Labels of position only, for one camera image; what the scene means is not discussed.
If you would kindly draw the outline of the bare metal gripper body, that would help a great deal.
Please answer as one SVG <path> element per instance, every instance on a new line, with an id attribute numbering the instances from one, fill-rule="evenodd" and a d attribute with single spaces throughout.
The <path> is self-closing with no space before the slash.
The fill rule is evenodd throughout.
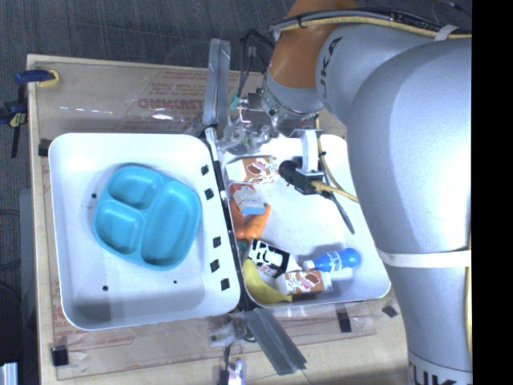
<path id="1" fill-rule="evenodd" d="M 282 104 L 270 92 L 257 89 L 239 100 L 239 121 L 253 131 L 279 132 L 279 117 Z"/>

